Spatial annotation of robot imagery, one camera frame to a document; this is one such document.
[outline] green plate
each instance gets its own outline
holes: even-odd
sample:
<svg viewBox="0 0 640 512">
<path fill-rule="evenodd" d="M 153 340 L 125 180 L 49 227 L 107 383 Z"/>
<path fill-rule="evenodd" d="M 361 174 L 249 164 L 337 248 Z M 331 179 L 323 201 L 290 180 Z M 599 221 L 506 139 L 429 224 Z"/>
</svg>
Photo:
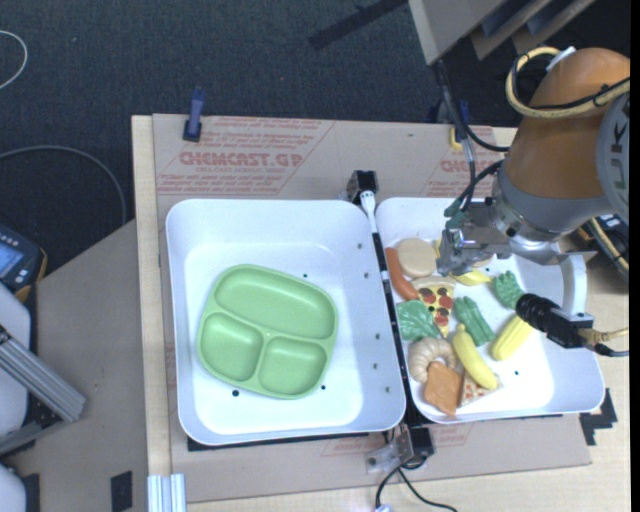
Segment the green plate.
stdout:
<svg viewBox="0 0 640 512">
<path fill-rule="evenodd" d="M 198 329 L 198 355 L 216 377 L 279 398 L 311 393 L 338 330 L 331 297 L 303 279 L 236 265 L 214 283 Z"/>
</svg>

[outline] blue clip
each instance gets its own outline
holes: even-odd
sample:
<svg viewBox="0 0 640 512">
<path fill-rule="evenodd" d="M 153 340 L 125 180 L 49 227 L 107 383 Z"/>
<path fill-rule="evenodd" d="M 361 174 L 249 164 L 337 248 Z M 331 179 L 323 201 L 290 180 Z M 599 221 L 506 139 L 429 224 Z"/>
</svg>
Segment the blue clip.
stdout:
<svg viewBox="0 0 640 512">
<path fill-rule="evenodd" d="M 189 119 L 184 123 L 184 133 L 182 138 L 191 142 L 200 141 L 202 123 L 200 116 L 204 107 L 204 91 L 196 87 L 191 93 L 191 108 L 189 109 Z"/>
</svg>

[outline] cardboard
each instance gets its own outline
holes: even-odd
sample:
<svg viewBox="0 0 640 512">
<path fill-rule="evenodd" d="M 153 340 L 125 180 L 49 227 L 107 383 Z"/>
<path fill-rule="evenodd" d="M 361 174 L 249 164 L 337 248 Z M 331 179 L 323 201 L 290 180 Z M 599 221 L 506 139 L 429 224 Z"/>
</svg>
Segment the cardboard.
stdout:
<svg viewBox="0 0 640 512">
<path fill-rule="evenodd" d="M 374 485 L 367 454 L 379 433 L 198 449 L 177 416 L 175 348 L 164 221 L 188 197 L 344 198 L 354 170 L 375 170 L 377 198 L 452 197 L 468 180 L 449 126 L 211 116 L 199 143 L 182 140 L 186 117 L 153 116 L 172 471 L 190 503 Z M 475 128 L 492 141 L 490 128 Z M 476 147 L 478 168 L 500 158 Z M 487 194 L 489 181 L 477 187 Z M 577 415 L 430 425 L 436 454 L 413 474 L 440 479 L 590 462 Z"/>
</svg>

